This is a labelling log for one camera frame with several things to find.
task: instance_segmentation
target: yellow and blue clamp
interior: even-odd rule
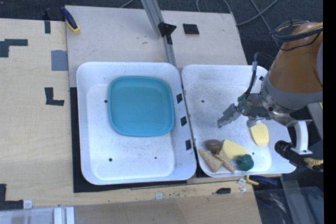
[[[61,13],[64,16],[65,20],[67,21],[67,26],[70,28],[70,30],[74,33],[77,33],[79,31],[80,27],[79,27],[78,24],[76,24],[72,15],[64,7],[61,8]]]

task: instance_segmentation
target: blue lid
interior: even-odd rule
[[[170,87],[161,79],[118,77],[109,88],[109,115],[113,128],[129,136],[159,136],[174,126]]]

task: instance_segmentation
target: white tray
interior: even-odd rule
[[[265,76],[267,70],[258,67],[257,76]],[[257,146],[246,125],[248,117],[240,116],[236,121],[217,126],[217,119],[222,116],[232,103],[237,104],[237,98],[243,94],[251,80],[251,66],[213,66],[189,65],[182,70],[182,81],[185,99],[190,117],[191,128],[198,150],[206,149],[204,141],[209,139],[231,140],[246,148],[254,160],[254,167],[244,172],[238,169],[231,173],[224,167],[214,173],[198,153],[202,170],[211,177],[230,177],[253,174],[283,174],[291,173],[295,166],[281,157],[274,150],[279,140],[290,142],[290,136],[285,126],[273,121],[263,120],[269,132],[269,143]],[[259,92],[261,81],[257,79],[252,92]]]
[[[109,120],[108,88],[120,76],[150,76],[171,88],[175,123],[156,137],[118,134]],[[86,62],[77,70],[81,170],[95,185],[186,180],[196,171],[179,71],[169,63]]]

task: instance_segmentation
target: green broccoli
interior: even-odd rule
[[[243,171],[248,171],[254,166],[251,155],[245,154],[244,156],[238,156],[236,163],[239,165],[239,169]]]

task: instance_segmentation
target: blue tray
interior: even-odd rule
[[[113,128],[128,136],[159,136],[174,126],[170,87],[152,77],[125,76],[109,87],[109,116]]]

